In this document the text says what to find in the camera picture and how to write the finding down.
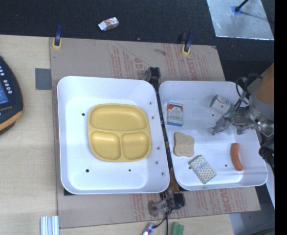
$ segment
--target cardboard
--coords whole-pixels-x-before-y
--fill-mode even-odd
[[[49,40],[53,121],[60,228],[160,220],[149,214],[148,203],[161,200],[158,193],[72,195],[60,180],[57,92],[58,81],[68,75],[142,79],[148,67],[159,67],[166,80],[224,81],[218,52],[213,46],[191,45],[188,56],[182,45],[89,39],[62,39],[62,47]],[[183,192],[186,205],[170,218],[259,211],[254,187]]]

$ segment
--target light wood surface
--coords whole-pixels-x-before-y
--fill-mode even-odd
[[[16,75],[25,102],[22,117],[0,136],[0,235],[39,235],[40,217],[58,214],[52,96],[35,87],[35,68],[50,68],[49,38],[0,35],[0,55]],[[171,219],[169,228],[173,222],[184,226],[184,235],[233,234],[227,214]],[[146,225],[61,229],[60,234],[139,235]],[[166,234],[165,222],[153,234]]]

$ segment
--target black surface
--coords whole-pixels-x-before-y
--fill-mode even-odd
[[[274,35],[275,0],[261,1]],[[101,31],[111,17],[119,26]],[[216,37],[206,0],[0,0],[0,34],[54,37],[57,23],[69,38],[176,43],[192,32],[192,44],[217,47],[227,81],[274,62],[274,41]]]

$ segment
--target gray square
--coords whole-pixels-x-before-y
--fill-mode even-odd
[[[217,37],[274,40],[261,0],[207,0]]]

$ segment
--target green object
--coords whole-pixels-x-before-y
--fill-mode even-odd
[[[183,225],[179,225],[178,223],[174,222],[172,225],[171,235],[182,235],[182,232],[183,232]]]

